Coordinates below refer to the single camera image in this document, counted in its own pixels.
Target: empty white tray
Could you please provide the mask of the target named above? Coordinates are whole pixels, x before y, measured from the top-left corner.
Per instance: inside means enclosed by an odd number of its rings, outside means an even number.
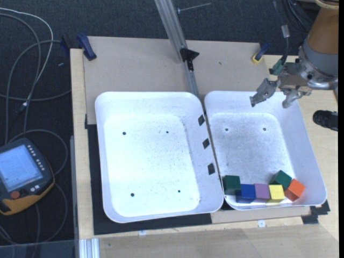
[[[326,188],[303,122],[298,103],[282,107],[285,96],[251,106],[255,92],[213,91],[205,97],[206,114],[221,177],[240,176],[241,183],[269,183],[279,170],[306,186],[301,198],[287,199],[279,206],[320,205]],[[237,203],[225,195],[238,210],[264,208],[264,203]]]
[[[203,108],[187,92],[105,92],[95,102],[103,204],[127,223],[218,210]]]

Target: orange block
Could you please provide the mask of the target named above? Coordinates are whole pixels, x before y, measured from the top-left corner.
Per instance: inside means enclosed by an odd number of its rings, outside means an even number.
[[[301,184],[298,180],[292,179],[290,185],[284,191],[284,195],[292,202],[294,202],[302,195],[305,188],[306,187],[303,184]]]

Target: black mat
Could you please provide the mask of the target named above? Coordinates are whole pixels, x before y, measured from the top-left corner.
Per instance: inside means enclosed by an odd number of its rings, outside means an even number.
[[[89,139],[89,157],[95,235],[183,226],[207,225],[212,223],[209,213],[146,220],[125,224],[115,223],[114,221],[110,220],[103,210],[97,126],[88,125],[87,129]]]

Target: cube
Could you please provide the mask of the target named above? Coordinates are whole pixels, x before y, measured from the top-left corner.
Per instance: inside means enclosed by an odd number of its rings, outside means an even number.
[[[235,195],[237,191],[241,190],[239,176],[226,175],[222,181],[226,195]]]
[[[278,204],[284,200],[283,187],[280,184],[270,184],[270,199],[267,201],[269,204]]]
[[[236,193],[236,202],[249,204],[256,199],[256,192],[253,184],[241,184],[241,190]]]
[[[255,183],[256,200],[254,202],[267,202],[270,199],[269,185],[265,183]]]
[[[275,174],[270,184],[280,184],[283,186],[283,190],[286,190],[291,183],[291,180],[292,178],[288,174],[280,170]]]
[[[297,200],[305,190],[305,186],[301,184],[298,180],[292,179],[288,188],[284,191],[285,196],[292,202]]]

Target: controller screen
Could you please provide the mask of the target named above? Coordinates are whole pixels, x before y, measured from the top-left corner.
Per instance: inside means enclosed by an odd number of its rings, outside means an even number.
[[[0,153],[0,178],[8,192],[42,177],[25,145]]]

